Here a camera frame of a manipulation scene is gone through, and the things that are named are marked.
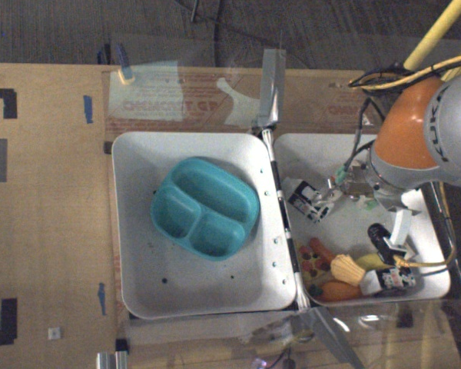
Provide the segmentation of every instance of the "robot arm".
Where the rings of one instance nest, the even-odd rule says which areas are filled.
[[[429,181],[461,186],[461,75],[436,77],[407,88],[396,100],[364,168],[385,208]]]

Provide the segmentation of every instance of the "gray carpet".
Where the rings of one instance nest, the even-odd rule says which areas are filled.
[[[217,1],[201,0],[199,14],[215,17]],[[0,62],[92,64],[104,43],[146,37],[171,48],[127,48],[132,60],[185,58],[187,40],[199,40],[207,45],[199,65],[260,67],[263,47],[281,44],[290,67],[370,69],[402,61],[450,1],[221,0],[220,20],[232,29],[220,26],[213,48],[214,25],[191,23],[171,0],[0,0]],[[433,59],[460,50],[461,18]]]

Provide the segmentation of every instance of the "teal divided plate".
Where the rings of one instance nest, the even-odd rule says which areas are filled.
[[[201,158],[172,168],[151,203],[152,221],[165,237],[212,261],[242,247],[259,212],[253,188]]]

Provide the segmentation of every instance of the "yellow pole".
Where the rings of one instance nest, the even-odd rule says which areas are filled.
[[[437,43],[447,33],[460,15],[461,0],[452,0],[408,59],[405,60],[403,67],[407,70],[416,70],[423,59],[436,47]]]

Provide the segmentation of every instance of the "yellow cable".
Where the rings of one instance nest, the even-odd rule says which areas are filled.
[[[455,78],[455,77],[457,77],[457,76],[459,76],[459,75],[461,75],[461,67],[453,68],[452,70],[449,70],[448,72],[446,72],[446,74],[444,74],[444,75],[442,76],[441,79],[442,79],[444,82],[448,82],[448,81],[450,81],[451,79],[453,79],[453,78]]]
[[[447,204],[446,189],[444,188],[444,183],[439,182],[439,189],[440,189],[443,207],[446,212],[446,216],[450,220],[449,205]],[[441,261],[441,262],[408,262],[402,257],[400,257],[399,255],[394,255],[393,258],[394,258],[394,261],[397,267],[421,268],[421,267],[441,267],[443,265],[447,266],[454,259],[455,256],[456,256],[456,246],[452,245],[451,253],[449,254],[449,257],[445,261]]]
[[[384,84],[380,84],[380,85],[361,85],[360,87],[362,89],[364,89],[364,90],[367,90],[367,91],[386,90],[386,89],[389,89],[389,88],[394,88],[394,87],[399,86],[399,85],[409,84],[410,82],[412,82],[412,81],[414,81],[414,80],[416,80],[416,79],[418,79],[418,78],[420,78],[420,77],[422,77],[422,76],[424,76],[426,74],[429,74],[432,71],[444,68],[447,65],[451,65],[451,64],[454,64],[454,63],[460,63],[460,62],[461,62],[461,56],[456,56],[455,58],[450,58],[448,60],[442,61],[442,62],[437,63],[435,65],[431,65],[430,67],[424,68],[423,70],[420,70],[420,71],[416,72],[415,74],[412,74],[410,76],[401,78],[401,79],[399,79],[397,81],[384,83]]]

